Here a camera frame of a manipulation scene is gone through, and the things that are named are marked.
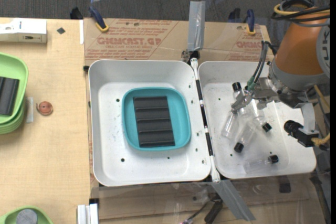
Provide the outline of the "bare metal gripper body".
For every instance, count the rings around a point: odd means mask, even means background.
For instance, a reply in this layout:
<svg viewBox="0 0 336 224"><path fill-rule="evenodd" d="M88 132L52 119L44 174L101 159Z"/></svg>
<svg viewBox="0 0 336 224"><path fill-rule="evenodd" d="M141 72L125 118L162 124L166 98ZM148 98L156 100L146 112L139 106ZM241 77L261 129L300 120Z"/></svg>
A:
<svg viewBox="0 0 336 224"><path fill-rule="evenodd" d="M276 78L259 77L257 82L251 86L253 99L270 99L275 103L284 103L291 108L301 108L309 103L308 97L304 91L296 91Z"/></svg>

